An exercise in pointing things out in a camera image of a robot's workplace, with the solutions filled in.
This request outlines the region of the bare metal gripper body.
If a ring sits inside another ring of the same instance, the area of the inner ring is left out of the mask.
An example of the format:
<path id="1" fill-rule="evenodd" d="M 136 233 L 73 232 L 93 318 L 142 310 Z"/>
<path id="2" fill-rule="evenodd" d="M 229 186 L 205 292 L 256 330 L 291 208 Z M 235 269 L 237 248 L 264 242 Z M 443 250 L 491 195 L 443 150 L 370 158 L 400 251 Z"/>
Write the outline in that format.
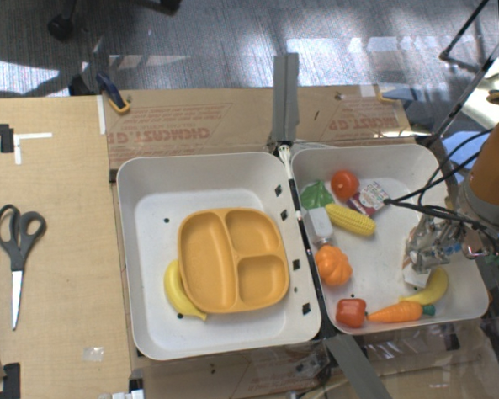
<path id="1" fill-rule="evenodd" d="M 449 263 L 460 251 L 464 225 L 459 221 L 422 215 L 406 241 L 406 269 L 425 274 L 440 264 Z"/>

